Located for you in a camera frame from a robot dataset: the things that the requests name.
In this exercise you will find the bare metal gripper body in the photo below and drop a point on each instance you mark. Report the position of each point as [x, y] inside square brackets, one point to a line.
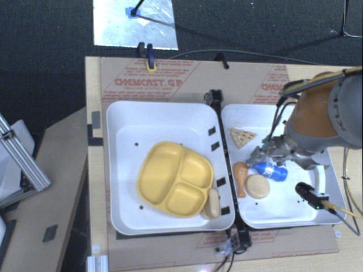
[283, 147]

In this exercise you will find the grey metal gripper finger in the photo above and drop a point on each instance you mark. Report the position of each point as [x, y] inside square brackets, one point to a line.
[277, 161]
[254, 156]

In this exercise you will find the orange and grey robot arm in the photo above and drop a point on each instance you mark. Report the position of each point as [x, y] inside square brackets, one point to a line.
[314, 115]

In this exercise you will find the blue bottle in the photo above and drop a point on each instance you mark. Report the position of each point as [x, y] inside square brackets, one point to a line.
[272, 172]

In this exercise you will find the toy pizza slice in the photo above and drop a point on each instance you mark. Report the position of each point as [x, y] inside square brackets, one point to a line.
[241, 137]

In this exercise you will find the orange toy chicken drumstick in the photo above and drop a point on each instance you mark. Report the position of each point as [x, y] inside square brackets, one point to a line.
[240, 177]

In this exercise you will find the thin black rod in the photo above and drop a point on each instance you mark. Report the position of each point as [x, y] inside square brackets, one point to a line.
[227, 154]

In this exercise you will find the round beige toy biscuit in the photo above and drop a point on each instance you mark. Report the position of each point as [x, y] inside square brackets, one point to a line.
[257, 186]

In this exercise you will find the white plastic tray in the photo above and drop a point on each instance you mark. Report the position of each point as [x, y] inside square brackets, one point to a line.
[158, 123]
[283, 205]

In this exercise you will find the beige toy bread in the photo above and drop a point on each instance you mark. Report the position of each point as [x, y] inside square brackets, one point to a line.
[212, 205]

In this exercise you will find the yellow divided plate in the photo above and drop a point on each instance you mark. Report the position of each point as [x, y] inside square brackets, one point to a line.
[167, 174]

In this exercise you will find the brown cardboard board red print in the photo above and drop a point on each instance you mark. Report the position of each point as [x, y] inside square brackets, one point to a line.
[184, 81]

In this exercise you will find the black cylinder on white bracket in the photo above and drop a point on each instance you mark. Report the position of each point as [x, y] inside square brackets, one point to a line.
[310, 193]

